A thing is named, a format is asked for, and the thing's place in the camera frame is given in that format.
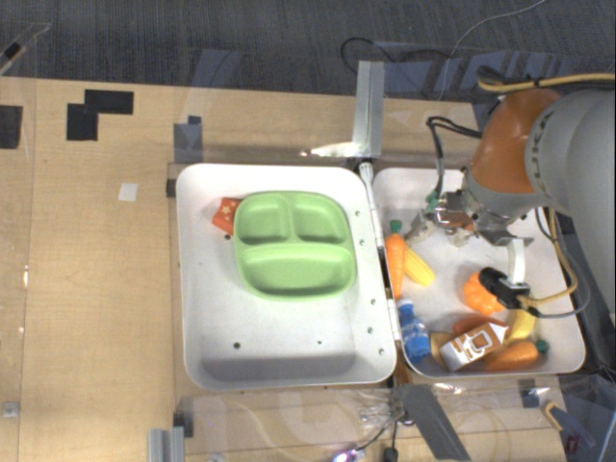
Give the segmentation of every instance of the wooden surface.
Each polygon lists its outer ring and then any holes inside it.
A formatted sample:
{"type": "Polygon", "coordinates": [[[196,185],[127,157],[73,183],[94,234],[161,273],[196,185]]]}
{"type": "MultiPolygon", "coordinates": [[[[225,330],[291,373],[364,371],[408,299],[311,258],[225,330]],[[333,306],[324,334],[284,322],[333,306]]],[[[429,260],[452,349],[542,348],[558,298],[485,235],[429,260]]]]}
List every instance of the wooden surface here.
{"type": "MultiPolygon", "coordinates": [[[[1,104],[9,101],[7,81],[0,80],[1,104]]],[[[336,427],[328,424],[336,419],[331,413],[340,408],[336,395],[319,407],[314,399],[321,394],[298,394],[299,405],[287,410],[286,400],[271,393],[262,409],[243,417],[242,410],[233,411],[228,418],[228,410],[210,407],[226,405],[230,397],[195,391],[190,384],[184,385],[186,390],[176,388],[170,272],[174,261],[165,188],[173,156],[172,125],[186,122],[188,115],[203,118],[206,157],[271,156],[280,161],[296,158],[306,148],[348,141],[354,99],[42,80],[35,89],[37,142],[19,461],[145,460],[147,431],[170,428],[178,391],[199,395],[199,405],[206,406],[203,415],[229,426],[225,433],[233,438],[233,446],[226,448],[228,460],[326,459],[337,449],[329,442],[341,439],[336,427]],[[134,91],[134,114],[101,115],[97,142],[66,141],[66,104],[83,103],[86,88],[134,91]],[[118,200],[123,183],[139,184],[135,202],[118,200]],[[234,423],[254,427],[254,416],[276,435],[275,443],[282,449],[274,449],[263,433],[259,438],[258,432],[232,429],[234,423]],[[294,416],[324,429],[327,436],[304,441],[299,435],[284,436],[296,429],[289,422],[294,416]],[[286,431],[279,427],[281,420],[287,423],[286,431]]],[[[385,157],[392,162],[423,159],[433,166],[431,138],[424,127],[432,114],[473,124],[467,105],[386,100],[385,157]]],[[[445,133],[443,142],[446,155],[455,162],[475,149],[475,141],[453,134],[445,133]]],[[[5,173],[9,163],[2,161],[5,173]]],[[[0,347],[3,354],[20,356],[19,345],[13,352],[4,342],[0,347]]],[[[527,410],[511,409],[505,417],[522,423],[503,433],[490,415],[470,424],[455,421],[476,460],[561,460],[555,430],[544,419],[528,423],[527,410]],[[497,455],[490,458],[493,452],[497,455]]],[[[3,461],[14,460],[12,450],[17,447],[14,423],[5,427],[5,421],[0,424],[3,461]]],[[[355,412],[341,430],[346,441],[366,435],[357,426],[355,412]]],[[[430,460],[417,429],[405,431],[400,432],[399,446],[406,455],[400,459],[410,459],[412,453],[413,460],[430,460]]],[[[201,452],[212,449],[202,441],[189,442],[189,448],[192,462],[207,460],[201,452]]]]}

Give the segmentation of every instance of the white sticker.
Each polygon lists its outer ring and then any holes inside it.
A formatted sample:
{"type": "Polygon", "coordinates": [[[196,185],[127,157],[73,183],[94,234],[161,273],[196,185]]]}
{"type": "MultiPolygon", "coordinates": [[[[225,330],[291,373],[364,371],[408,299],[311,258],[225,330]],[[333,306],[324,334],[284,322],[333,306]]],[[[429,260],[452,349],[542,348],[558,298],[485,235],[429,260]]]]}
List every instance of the white sticker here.
{"type": "Polygon", "coordinates": [[[122,183],[119,189],[119,195],[117,199],[122,202],[134,202],[137,200],[137,189],[139,183],[122,183]]]}

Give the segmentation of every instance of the white tray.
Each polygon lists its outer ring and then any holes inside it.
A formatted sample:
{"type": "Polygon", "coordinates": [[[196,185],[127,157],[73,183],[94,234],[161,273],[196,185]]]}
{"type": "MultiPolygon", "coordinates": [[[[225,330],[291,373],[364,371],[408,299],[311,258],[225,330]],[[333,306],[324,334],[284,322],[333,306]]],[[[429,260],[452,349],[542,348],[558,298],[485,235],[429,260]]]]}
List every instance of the white tray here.
{"type": "MultiPolygon", "coordinates": [[[[447,171],[444,191],[460,188],[462,174],[447,171]]],[[[410,228],[410,221],[425,206],[425,197],[436,184],[435,169],[389,168],[380,171],[374,179],[374,197],[385,235],[389,234],[389,220],[401,219],[403,232],[410,228]]],[[[552,244],[540,233],[533,217],[520,220],[511,226],[516,236],[532,237],[534,242],[526,248],[526,282],[537,297],[551,295],[566,288],[564,277],[552,244]]],[[[427,240],[414,246],[417,253],[432,267],[436,279],[429,287],[412,282],[407,277],[402,285],[403,295],[409,296],[417,316],[431,331],[451,332],[452,325],[465,315],[475,313],[463,303],[462,287],[470,274],[484,267],[507,271],[506,248],[493,247],[483,239],[472,238],[460,248],[454,246],[443,231],[436,231],[427,240]]],[[[563,313],[573,310],[571,299],[566,297],[541,307],[544,313],[563,313]]],[[[494,317],[507,320],[508,312],[494,317]]],[[[493,376],[533,373],[565,373],[578,370],[585,357],[585,346],[578,320],[575,317],[559,320],[537,321],[536,332],[548,341],[550,352],[527,370],[490,373],[493,376]]],[[[413,368],[426,376],[468,377],[486,376],[481,367],[450,373],[431,357],[424,358],[413,368]]]]}
{"type": "Polygon", "coordinates": [[[396,363],[368,199],[336,167],[194,165],[177,180],[184,353],[209,390],[374,383],[396,363]],[[223,197],[268,191],[321,193],[350,224],[357,279],[342,295],[283,302],[252,295],[233,241],[212,223],[223,197]]]}

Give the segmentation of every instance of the red package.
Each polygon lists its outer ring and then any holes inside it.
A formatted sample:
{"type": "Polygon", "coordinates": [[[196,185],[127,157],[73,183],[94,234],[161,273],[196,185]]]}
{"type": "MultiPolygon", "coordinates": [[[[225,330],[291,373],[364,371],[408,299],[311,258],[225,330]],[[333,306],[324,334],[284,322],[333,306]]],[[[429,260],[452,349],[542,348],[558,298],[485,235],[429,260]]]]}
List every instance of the red package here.
{"type": "Polygon", "coordinates": [[[220,207],[218,212],[214,214],[212,224],[224,231],[225,233],[233,234],[233,218],[235,217],[235,211],[238,210],[238,206],[242,202],[239,198],[223,198],[220,201],[220,207]]]}

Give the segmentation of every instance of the yellow banana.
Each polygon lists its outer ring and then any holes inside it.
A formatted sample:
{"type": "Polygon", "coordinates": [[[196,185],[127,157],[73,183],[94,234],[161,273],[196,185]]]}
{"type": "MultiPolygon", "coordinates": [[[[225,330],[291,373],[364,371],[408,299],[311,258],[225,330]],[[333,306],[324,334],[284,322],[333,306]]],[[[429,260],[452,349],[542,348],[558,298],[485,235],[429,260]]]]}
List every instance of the yellow banana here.
{"type": "Polygon", "coordinates": [[[404,255],[404,273],[424,286],[429,286],[434,280],[434,272],[429,265],[408,246],[404,255]]]}
{"type": "Polygon", "coordinates": [[[507,343],[527,339],[535,327],[537,319],[524,310],[513,310],[509,320],[507,343]]]}

